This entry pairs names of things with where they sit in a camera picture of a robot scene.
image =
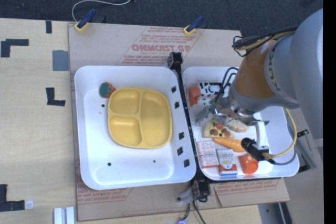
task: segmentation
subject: white plastic container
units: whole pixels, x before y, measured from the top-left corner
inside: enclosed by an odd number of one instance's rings
[[[187,95],[188,90],[191,86],[196,86],[200,82],[219,82],[221,83],[224,74],[228,67],[189,67],[183,72],[183,84],[185,93]],[[191,125],[194,140],[198,141],[211,141],[212,138],[202,137],[202,127],[196,125],[196,117],[203,110],[204,105],[197,104],[192,107],[188,104],[188,110],[191,118]],[[283,108],[273,106],[259,113],[255,113],[255,118],[259,120],[268,120],[269,123],[265,126],[266,131],[266,142],[269,147],[269,152],[271,154],[277,154],[285,151],[292,143],[292,137],[287,128],[286,116]],[[251,139],[256,138],[256,129],[250,126],[249,129],[244,133],[237,133],[230,130],[237,139],[243,139],[244,137],[249,137]],[[221,145],[216,144],[216,148],[224,148]],[[294,156],[292,162],[287,165],[272,165],[267,161],[261,161],[258,164],[257,171],[252,175],[246,175],[243,173],[241,165],[239,163],[238,157],[246,153],[235,153],[235,163],[237,164],[238,174],[233,176],[220,176],[218,168],[205,168],[201,169],[203,174],[217,181],[225,180],[237,180],[237,179],[249,179],[249,178],[276,178],[276,177],[289,177],[297,173],[299,169],[299,160],[295,154],[295,150],[292,149],[286,155],[276,158],[275,161],[278,163],[286,163],[291,160]]]
[[[160,148],[118,145],[109,134],[107,98],[102,83],[116,89],[147,88],[164,94],[171,107],[173,133]],[[80,171],[92,189],[114,189],[182,183],[196,173],[195,157],[177,77],[166,67],[85,66],[75,74]]]

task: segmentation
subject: cardboard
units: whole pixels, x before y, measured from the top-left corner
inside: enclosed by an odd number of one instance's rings
[[[135,25],[89,24],[77,32],[68,24],[69,61],[72,91],[73,135],[75,142],[76,193],[78,221],[183,212],[176,195],[189,183],[93,190],[80,176],[76,100],[73,77],[88,65],[162,66],[172,51],[181,52],[182,71],[191,66],[239,66],[241,58],[231,48],[233,30],[196,29],[186,37],[182,28]],[[282,178],[211,184],[208,201],[199,209],[255,205],[289,200]]]

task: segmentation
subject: white cable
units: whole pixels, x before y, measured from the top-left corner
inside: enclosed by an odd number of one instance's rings
[[[95,3],[108,4],[108,5],[113,5],[113,6],[122,6],[122,5],[126,5],[126,4],[130,3],[131,1],[132,0],[127,0],[124,3],[111,3],[111,2],[101,1],[101,0],[82,0],[82,1],[79,1],[79,2],[77,2],[77,3],[74,4],[74,6],[72,7],[71,14],[72,14],[72,17],[73,17],[74,21],[77,22],[77,20],[75,18],[75,15],[74,15],[74,10],[75,10],[76,6],[79,5],[79,4],[81,4],[81,3],[84,3],[84,2],[95,2]]]

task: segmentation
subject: yellow bowl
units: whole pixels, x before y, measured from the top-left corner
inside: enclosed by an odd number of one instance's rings
[[[151,89],[117,89],[109,99],[108,127],[119,145],[162,147],[171,139],[173,129],[168,99]]]

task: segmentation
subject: carrot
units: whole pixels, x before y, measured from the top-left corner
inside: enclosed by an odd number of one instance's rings
[[[245,150],[238,139],[214,138],[214,142],[224,147],[232,148],[235,152],[244,152]]]

